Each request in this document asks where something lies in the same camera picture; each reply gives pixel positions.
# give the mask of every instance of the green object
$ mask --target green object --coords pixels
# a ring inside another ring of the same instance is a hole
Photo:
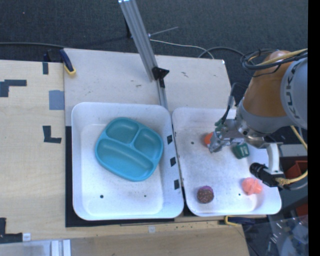
[[[247,143],[236,145],[232,147],[232,152],[237,159],[246,158],[249,156],[249,148]]]

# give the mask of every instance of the silver metal object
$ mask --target silver metal object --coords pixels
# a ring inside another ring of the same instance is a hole
[[[168,109],[163,80],[161,78],[155,78],[153,73],[153,69],[158,68],[158,64],[150,44],[148,33],[142,21],[138,5],[135,0],[118,0],[118,2],[132,34],[135,46],[140,54],[146,73],[150,81],[156,80],[157,82],[160,105]]]

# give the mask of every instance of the blue plate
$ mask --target blue plate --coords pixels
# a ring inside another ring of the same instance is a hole
[[[140,122],[119,117],[101,133],[95,145],[95,156],[110,172],[140,182],[155,171],[163,150],[158,133]]]

